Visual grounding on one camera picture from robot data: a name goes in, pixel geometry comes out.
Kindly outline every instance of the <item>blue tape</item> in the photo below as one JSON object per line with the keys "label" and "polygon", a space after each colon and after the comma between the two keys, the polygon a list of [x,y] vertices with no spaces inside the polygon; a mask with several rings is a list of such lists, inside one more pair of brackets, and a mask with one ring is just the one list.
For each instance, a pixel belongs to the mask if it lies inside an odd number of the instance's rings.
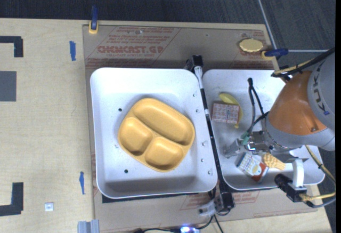
{"label": "blue tape", "polygon": [[80,183],[80,187],[82,188],[82,194],[85,194],[85,192],[84,192],[84,172],[83,171],[80,172],[79,183]]}
{"label": "blue tape", "polygon": [[289,53],[289,50],[287,48],[279,48],[279,49],[274,49],[270,51],[266,51],[264,55],[266,57],[276,57],[276,56],[284,56]]}
{"label": "blue tape", "polygon": [[96,30],[97,28],[97,20],[98,20],[98,8],[93,5],[91,8],[91,29]]}
{"label": "blue tape", "polygon": [[73,41],[69,41],[69,43],[70,43],[71,60],[75,61],[76,60],[76,43]]}

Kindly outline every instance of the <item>white tray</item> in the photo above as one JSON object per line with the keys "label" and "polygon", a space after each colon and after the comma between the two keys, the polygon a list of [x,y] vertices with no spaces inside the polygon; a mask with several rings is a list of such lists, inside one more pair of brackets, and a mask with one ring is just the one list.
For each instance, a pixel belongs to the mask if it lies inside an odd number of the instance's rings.
{"label": "white tray", "polygon": [[[99,190],[113,199],[207,192],[217,172],[196,76],[184,69],[100,68],[90,79]],[[134,103],[158,99],[188,117],[196,137],[181,164],[157,172],[125,153],[117,133]]]}
{"label": "white tray", "polygon": [[[272,72],[273,71],[271,70],[209,70],[203,76],[203,85],[210,112],[212,112],[213,102],[220,101],[219,94],[224,92],[230,93],[239,101],[244,113],[238,129],[234,128],[233,124],[228,125],[226,123],[212,121],[212,129],[218,148],[224,180],[229,186],[236,190],[245,191],[275,188],[277,185],[274,182],[274,177],[279,173],[283,173],[291,179],[293,178],[293,166],[287,164],[284,171],[279,171],[275,168],[269,169],[263,181],[257,183],[236,167],[239,156],[226,158],[222,150],[224,146],[229,146],[236,138],[240,138],[245,130],[250,127],[252,113],[251,101],[248,94],[248,78],[251,77],[253,79],[253,85],[260,98],[264,112],[269,111],[272,107],[284,86],[284,82],[281,79],[271,77]],[[261,113],[257,102],[255,105],[257,118]],[[260,123],[254,127],[254,131],[259,130],[261,130]],[[318,159],[321,160],[318,148],[315,146],[310,147]],[[323,181],[324,173],[321,170],[318,170],[316,163],[305,147],[292,150],[290,153],[299,158],[309,158],[303,164],[304,184],[318,184]]]}

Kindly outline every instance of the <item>gray square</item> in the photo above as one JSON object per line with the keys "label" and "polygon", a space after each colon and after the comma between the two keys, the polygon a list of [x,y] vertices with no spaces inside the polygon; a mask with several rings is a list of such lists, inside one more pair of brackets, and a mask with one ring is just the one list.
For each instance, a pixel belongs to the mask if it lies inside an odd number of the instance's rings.
{"label": "gray square", "polygon": [[0,71],[0,101],[17,101],[17,72]]}

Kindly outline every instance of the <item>table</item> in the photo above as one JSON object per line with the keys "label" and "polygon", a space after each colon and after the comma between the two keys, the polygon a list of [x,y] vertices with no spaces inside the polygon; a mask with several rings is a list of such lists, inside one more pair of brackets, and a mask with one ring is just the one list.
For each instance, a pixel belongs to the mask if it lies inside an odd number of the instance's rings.
{"label": "table", "polygon": [[[82,37],[82,25],[86,24],[87,20],[0,19],[0,36],[23,39],[23,57],[13,55],[13,44],[0,44],[0,71],[16,72],[15,101],[0,101],[0,205],[11,204],[12,183],[23,182],[24,186],[21,214],[0,216],[4,232],[77,232],[78,221],[95,219]],[[101,24],[146,25],[123,21]],[[208,23],[163,25],[259,28]],[[80,172],[84,173],[85,194]],[[316,186],[312,191],[319,192]],[[50,202],[54,210],[45,211],[45,203]],[[120,219],[123,213],[115,215]],[[226,232],[331,232],[324,208],[221,225]],[[213,223],[202,231],[218,229]]]}

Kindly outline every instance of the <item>small box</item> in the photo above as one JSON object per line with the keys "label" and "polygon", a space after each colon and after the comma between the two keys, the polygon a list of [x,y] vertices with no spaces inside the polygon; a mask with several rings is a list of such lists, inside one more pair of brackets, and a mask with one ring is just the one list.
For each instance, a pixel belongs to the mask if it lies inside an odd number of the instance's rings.
{"label": "small box", "polygon": [[234,104],[214,103],[212,120],[217,122],[237,124],[239,119],[239,106]]}
{"label": "small box", "polygon": [[251,154],[245,152],[241,156],[237,168],[249,175],[256,182],[262,182],[269,168],[262,162],[256,160]]}

